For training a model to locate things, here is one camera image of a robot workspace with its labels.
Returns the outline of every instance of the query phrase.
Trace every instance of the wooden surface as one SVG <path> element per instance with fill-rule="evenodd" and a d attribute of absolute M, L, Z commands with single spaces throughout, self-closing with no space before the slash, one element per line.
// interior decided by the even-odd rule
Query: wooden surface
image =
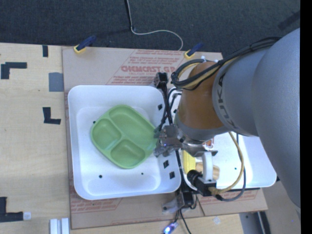
<path fill-rule="evenodd" d="M 7 212 L 30 212 L 31 220 L 0 223 L 0 233 L 49 233 L 49 220 L 70 218 L 64 93 L 49 92 L 49 73 L 62 73 L 60 46 L 0 43 L 0 64 L 27 62 L 27 69 L 11 69 L 0 79 L 0 196 L 7 197 Z M 43 107 L 60 125 L 44 124 Z M 242 234 L 238 214 L 189 218 L 192 233 Z M 161 233 L 168 221 L 83 230 L 72 234 Z M 175 234 L 187 233 L 180 226 Z"/>

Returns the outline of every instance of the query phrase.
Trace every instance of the cardboard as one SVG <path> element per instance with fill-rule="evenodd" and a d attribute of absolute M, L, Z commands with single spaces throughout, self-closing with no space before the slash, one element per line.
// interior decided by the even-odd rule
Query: cardboard
<path fill-rule="evenodd" d="M 77 85 L 150 85 L 157 72 L 170 74 L 187 60 L 182 51 L 139 50 L 88 47 L 76 54 L 72 47 L 63 47 L 63 75 L 66 115 L 67 152 L 70 181 L 72 229 L 142 223 L 174 219 L 175 214 L 164 214 L 162 204 L 171 201 L 174 193 L 105 200 L 85 200 L 79 197 L 73 185 L 70 129 L 67 95 Z M 195 59 L 222 59 L 220 53 L 197 52 Z M 224 197 L 232 197 L 233 192 Z M 199 204 L 184 217 L 225 215 L 267 209 L 262 190 L 246 191 L 233 202 L 221 202 L 213 197 L 198 196 Z"/>

